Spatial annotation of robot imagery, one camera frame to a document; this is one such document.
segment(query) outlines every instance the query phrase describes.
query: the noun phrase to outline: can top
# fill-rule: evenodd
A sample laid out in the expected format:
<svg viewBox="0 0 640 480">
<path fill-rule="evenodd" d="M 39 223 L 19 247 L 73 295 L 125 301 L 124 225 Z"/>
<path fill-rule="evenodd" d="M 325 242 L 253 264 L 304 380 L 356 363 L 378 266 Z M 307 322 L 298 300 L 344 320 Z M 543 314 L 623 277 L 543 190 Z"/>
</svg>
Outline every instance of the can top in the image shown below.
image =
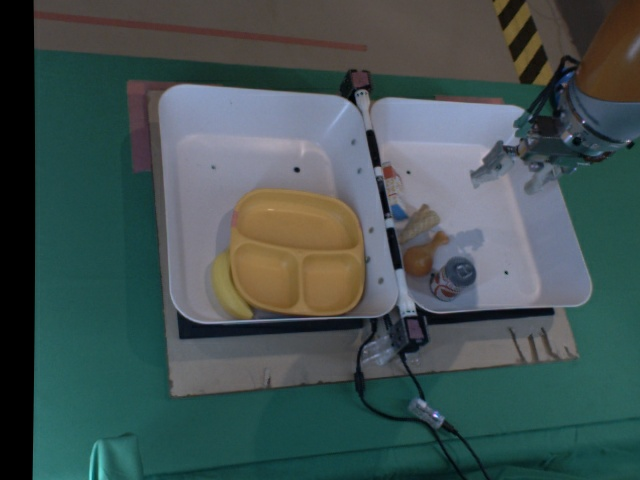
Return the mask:
<svg viewBox="0 0 640 480">
<path fill-rule="evenodd" d="M 454 256 L 445 265 L 447 277 L 456 286 L 471 286 L 476 280 L 476 268 L 462 256 Z"/>
</svg>

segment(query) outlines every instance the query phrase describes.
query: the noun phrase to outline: bottle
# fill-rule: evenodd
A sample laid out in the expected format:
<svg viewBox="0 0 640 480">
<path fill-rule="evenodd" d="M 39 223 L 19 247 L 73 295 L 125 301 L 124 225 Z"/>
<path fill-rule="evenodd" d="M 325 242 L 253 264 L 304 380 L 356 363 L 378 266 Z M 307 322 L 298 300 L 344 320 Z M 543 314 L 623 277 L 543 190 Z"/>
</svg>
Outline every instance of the bottle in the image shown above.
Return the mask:
<svg viewBox="0 0 640 480">
<path fill-rule="evenodd" d="M 454 256 L 431 278 L 431 292 L 440 300 L 450 301 L 476 280 L 476 268 L 467 258 Z"/>
</svg>

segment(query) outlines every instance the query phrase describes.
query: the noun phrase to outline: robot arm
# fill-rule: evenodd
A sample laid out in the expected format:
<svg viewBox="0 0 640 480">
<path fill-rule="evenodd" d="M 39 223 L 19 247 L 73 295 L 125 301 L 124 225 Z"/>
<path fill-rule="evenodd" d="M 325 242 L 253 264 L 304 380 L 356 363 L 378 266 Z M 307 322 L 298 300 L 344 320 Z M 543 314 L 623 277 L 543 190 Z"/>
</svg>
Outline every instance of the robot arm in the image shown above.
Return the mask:
<svg viewBox="0 0 640 480">
<path fill-rule="evenodd" d="M 539 115 L 547 103 L 553 115 Z M 519 143 L 496 143 L 471 172 L 474 187 L 503 176 L 519 158 L 533 172 L 525 185 L 533 194 L 633 146 L 640 138 L 640 0 L 618 2 L 582 62 L 564 57 L 514 127 Z"/>
</svg>

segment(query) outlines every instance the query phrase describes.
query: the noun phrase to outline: red line on floor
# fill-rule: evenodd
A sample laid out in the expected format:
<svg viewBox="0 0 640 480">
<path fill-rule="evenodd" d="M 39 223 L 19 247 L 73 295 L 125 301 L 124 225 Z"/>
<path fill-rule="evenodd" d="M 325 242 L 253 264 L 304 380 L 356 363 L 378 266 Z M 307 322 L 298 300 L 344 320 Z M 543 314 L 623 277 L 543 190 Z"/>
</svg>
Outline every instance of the red line on floor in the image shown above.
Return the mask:
<svg viewBox="0 0 640 480">
<path fill-rule="evenodd" d="M 118 20 L 113 18 L 98 18 L 94 16 L 79 16 L 58 12 L 34 11 L 34 18 L 39 20 L 63 21 L 66 23 L 81 23 L 84 25 L 100 25 L 107 27 L 122 27 L 139 30 L 154 30 L 158 32 L 177 32 L 179 34 L 195 34 L 201 36 L 226 37 L 230 39 L 248 39 L 250 41 L 266 41 L 270 43 L 295 44 L 299 46 L 315 46 L 317 48 L 333 48 L 337 50 L 367 51 L 366 44 L 342 43 L 338 41 L 322 41 L 303 37 L 277 36 L 271 34 L 256 34 L 237 30 L 222 30 L 216 28 L 188 27 L 184 25 L 167 25 L 164 23 L 150 23 L 145 21 Z"/>
</svg>

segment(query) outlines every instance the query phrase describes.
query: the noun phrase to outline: black and yellow striped tape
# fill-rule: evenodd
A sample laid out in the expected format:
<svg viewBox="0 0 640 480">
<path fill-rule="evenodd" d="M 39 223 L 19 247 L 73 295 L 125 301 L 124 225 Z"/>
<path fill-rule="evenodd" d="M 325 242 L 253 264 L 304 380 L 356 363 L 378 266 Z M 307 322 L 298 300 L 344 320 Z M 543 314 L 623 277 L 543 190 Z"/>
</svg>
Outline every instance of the black and yellow striped tape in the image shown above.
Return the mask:
<svg viewBox="0 0 640 480">
<path fill-rule="evenodd" d="M 546 85 L 553 75 L 526 0 L 492 0 L 520 82 Z"/>
</svg>

